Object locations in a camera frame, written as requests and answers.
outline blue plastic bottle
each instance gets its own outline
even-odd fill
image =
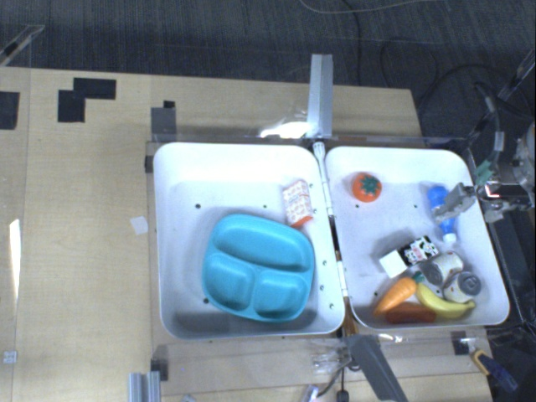
[[[445,203],[445,197],[449,193],[442,186],[434,186],[433,188],[428,189],[428,199],[430,201],[430,207],[432,210],[437,209]],[[457,239],[454,232],[454,222],[455,219],[443,220],[439,227],[443,231],[443,241],[446,243],[454,243]]]

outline wooden surface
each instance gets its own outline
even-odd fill
[[[9,70],[13,76],[25,71]],[[58,123],[58,90],[72,89],[76,76],[116,79],[117,97],[87,100],[84,124]],[[31,70],[13,401],[126,400],[128,374],[148,370],[149,246],[146,234],[135,234],[130,218],[147,216],[143,159],[150,107],[164,100],[176,101],[183,131],[210,126],[256,133],[303,111],[307,85]],[[420,134],[408,91],[372,88],[335,88],[333,130]],[[214,366],[232,374],[236,356],[240,353],[226,354]],[[394,367],[399,372],[411,368],[411,361],[402,358]],[[269,373],[249,370],[253,378]],[[206,389],[214,387],[212,378],[199,378],[196,389],[203,388],[203,381]],[[349,379],[356,395],[374,400],[363,377]],[[410,400],[449,400],[438,389],[445,383],[450,383],[450,400],[491,400],[480,373],[402,380]],[[195,397],[290,401],[303,390],[297,385]],[[177,393],[166,400],[180,399]]]

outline yellow banana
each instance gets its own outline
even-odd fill
[[[468,301],[463,304],[460,302],[447,301],[437,296],[427,285],[419,283],[417,285],[417,299],[424,306],[432,309],[435,313],[444,318],[458,318],[463,316],[468,310],[476,307],[475,302]]]

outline blue plate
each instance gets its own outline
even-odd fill
[[[236,316],[288,322],[307,304],[313,271],[314,250],[300,231],[231,214],[210,235],[203,290],[213,305]]]

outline tin can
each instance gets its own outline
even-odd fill
[[[420,270],[431,284],[443,286],[451,276],[463,270],[463,261],[456,252],[449,250],[424,262]]]
[[[468,271],[459,272],[452,276],[443,288],[445,299],[454,302],[467,302],[480,293],[480,279]]]

